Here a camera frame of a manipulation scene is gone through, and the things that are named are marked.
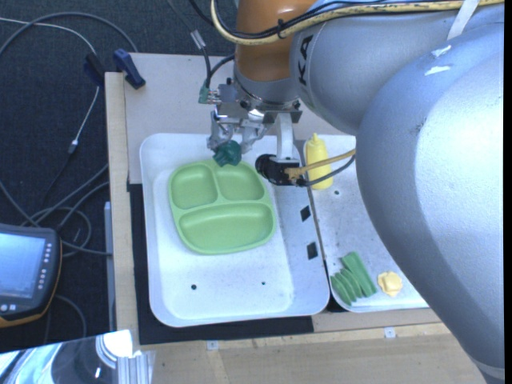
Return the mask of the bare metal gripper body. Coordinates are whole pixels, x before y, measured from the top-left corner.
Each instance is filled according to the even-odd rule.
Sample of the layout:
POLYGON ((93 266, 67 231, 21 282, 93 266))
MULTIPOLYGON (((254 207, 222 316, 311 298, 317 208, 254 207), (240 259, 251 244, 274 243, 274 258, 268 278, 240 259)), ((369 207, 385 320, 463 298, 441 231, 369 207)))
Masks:
POLYGON ((250 93, 239 82, 220 84, 211 91, 214 105, 212 126, 221 132, 235 132, 242 127, 271 127, 279 114, 289 114, 299 122, 302 111, 297 99, 271 101, 250 93))

